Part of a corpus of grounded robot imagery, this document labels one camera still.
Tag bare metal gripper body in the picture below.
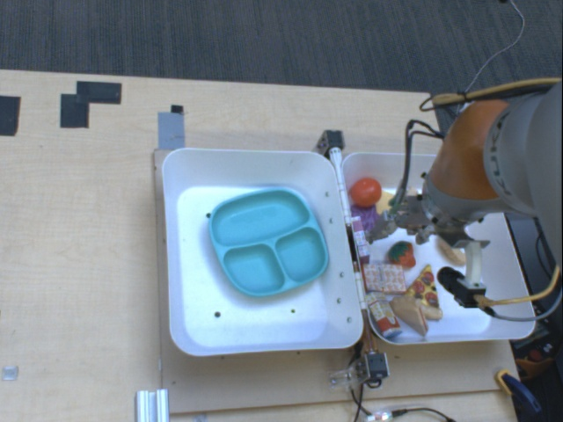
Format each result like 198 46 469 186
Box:
392 194 468 240

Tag purple grapes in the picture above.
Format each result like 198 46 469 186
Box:
350 204 382 233

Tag small purple and white carton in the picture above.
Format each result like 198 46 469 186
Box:
351 215 371 259

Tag red strawberry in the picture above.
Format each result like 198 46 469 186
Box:
386 240 418 270

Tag yellow toy food piece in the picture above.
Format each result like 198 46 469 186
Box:
375 189 398 215

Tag beige bread roll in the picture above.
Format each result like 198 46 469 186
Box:
435 236 468 267

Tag red tomato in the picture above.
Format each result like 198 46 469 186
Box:
348 177 384 208

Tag red and white flat packet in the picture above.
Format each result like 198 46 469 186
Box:
362 262 408 295

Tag pizza slice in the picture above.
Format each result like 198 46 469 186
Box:
403 264 442 310

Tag beige sandwich wedge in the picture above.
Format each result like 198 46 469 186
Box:
390 295 445 338

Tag red and white can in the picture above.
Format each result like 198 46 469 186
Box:
364 291 404 340

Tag white plastic tray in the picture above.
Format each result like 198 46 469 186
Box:
340 150 538 346
161 147 366 358

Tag blue divided plate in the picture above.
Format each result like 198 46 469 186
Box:
207 187 331 299

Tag pale wood board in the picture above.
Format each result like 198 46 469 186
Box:
152 146 521 415

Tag black cylinder on white bracket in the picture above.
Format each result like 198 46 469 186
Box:
436 237 492 309

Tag black block with thin wires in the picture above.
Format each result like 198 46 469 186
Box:
359 351 391 382
313 129 346 154

